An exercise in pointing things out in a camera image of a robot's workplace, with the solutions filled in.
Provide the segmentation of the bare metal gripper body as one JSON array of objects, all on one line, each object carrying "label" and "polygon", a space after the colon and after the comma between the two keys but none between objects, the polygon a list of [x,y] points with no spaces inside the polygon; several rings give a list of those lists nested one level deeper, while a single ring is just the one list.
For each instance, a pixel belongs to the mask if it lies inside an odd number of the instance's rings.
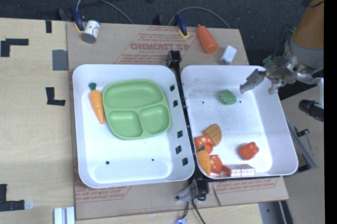
[{"label": "bare metal gripper body", "polygon": [[308,85],[317,85],[323,77],[317,76],[318,70],[307,67],[295,56],[286,58],[284,56],[271,55],[264,60],[266,77],[274,84],[283,86],[301,82]]}]

